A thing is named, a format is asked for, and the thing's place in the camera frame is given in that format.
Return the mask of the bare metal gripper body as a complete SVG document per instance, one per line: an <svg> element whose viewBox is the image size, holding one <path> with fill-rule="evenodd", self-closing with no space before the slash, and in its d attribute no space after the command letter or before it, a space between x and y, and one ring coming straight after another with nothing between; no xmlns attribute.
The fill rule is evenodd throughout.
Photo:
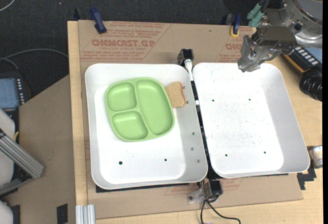
<svg viewBox="0 0 328 224"><path fill-rule="evenodd" d="M256 32L256 43L291 51L292 47L322 49L322 15L299 9L267 9Z"/></svg>

